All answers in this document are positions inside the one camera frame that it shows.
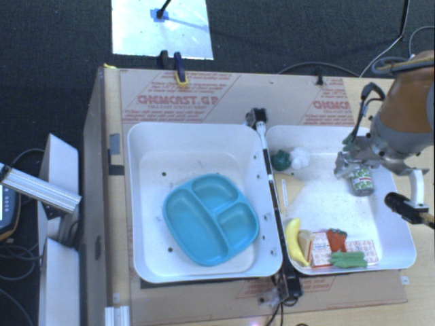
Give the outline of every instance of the yellow banana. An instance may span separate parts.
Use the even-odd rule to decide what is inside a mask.
[[[298,233],[300,229],[300,218],[297,217],[295,219],[290,220],[287,227],[285,227],[285,242],[287,243],[288,253],[291,259],[294,259],[297,262],[300,262],[305,267],[308,267],[310,263],[308,263],[300,250],[298,244]]]

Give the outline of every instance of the blue plate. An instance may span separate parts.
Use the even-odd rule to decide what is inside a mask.
[[[202,266],[215,266],[248,247],[258,235],[258,218],[226,177],[208,174],[174,189],[163,216],[184,252]]]

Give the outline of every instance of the electronic device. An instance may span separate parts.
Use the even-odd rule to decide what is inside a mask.
[[[20,198],[17,192],[0,185],[0,241],[11,236],[20,217]]]

